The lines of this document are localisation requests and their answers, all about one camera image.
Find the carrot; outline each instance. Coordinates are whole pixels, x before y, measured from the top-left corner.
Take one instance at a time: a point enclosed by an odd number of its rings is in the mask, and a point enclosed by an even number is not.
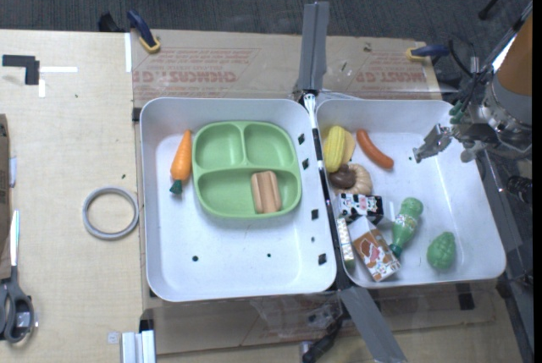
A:
[[[393,159],[386,156],[379,148],[374,145],[374,143],[369,138],[367,131],[365,131],[364,129],[359,129],[356,132],[356,137],[359,146],[362,148],[363,152],[365,152],[365,155],[367,155],[367,157],[369,157],[373,162],[375,162],[384,169],[393,168]]]
[[[191,132],[186,130],[183,134],[173,162],[171,163],[171,177],[174,182],[169,191],[174,195],[180,195],[183,191],[182,181],[190,176],[192,169],[192,143]]]

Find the green plate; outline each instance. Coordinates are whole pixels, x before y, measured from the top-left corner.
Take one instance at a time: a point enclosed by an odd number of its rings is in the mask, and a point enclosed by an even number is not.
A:
[[[282,208],[257,213],[251,176],[266,170],[277,175]],[[301,199],[296,150],[275,124],[228,121],[204,126],[194,137],[192,172],[199,201],[219,217],[275,217],[291,211]]]

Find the scissors blade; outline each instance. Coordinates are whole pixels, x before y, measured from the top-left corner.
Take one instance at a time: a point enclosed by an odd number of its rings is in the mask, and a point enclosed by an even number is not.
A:
[[[11,265],[17,265],[17,254],[19,253],[19,210],[14,210],[14,216],[11,219],[11,229],[9,230],[9,255]]]

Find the wooden table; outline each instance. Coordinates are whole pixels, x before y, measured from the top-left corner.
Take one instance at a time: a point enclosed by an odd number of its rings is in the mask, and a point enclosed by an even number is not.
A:
[[[119,361],[119,335],[137,332],[143,310],[139,232],[117,241],[90,236],[85,198],[105,185],[137,192],[133,90],[125,34],[3,30],[2,54],[32,55],[47,73],[45,96],[24,70],[0,67],[0,113],[17,157],[13,206],[20,210],[19,282],[39,328],[20,346],[0,342],[0,361]],[[61,73],[66,68],[76,72]],[[109,231],[130,220],[124,200],[92,204]],[[488,322],[417,331],[396,338],[410,361],[520,361],[504,302],[489,296]],[[167,362],[299,361],[298,344],[161,355]],[[371,361],[361,338],[340,338],[322,362]]]

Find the gray ring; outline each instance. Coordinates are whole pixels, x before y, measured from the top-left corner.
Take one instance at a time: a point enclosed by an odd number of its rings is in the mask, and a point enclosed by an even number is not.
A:
[[[124,228],[123,230],[119,232],[103,232],[100,229],[95,228],[91,222],[88,219],[88,209],[91,203],[100,195],[121,195],[123,196],[134,209],[134,218],[132,218],[131,223],[128,225],[128,227]],[[83,204],[83,223],[85,224],[86,230],[93,236],[99,239],[121,239],[127,234],[129,234],[131,231],[134,230],[134,228],[137,225],[137,221],[139,219],[139,207],[137,206],[137,200],[136,197],[133,196],[128,190],[123,189],[122,187],[117,187],[113,185],[107,185],[105,187],[102,187],[101,189],[97,189],[92,191],[85,199],[85,203]]]

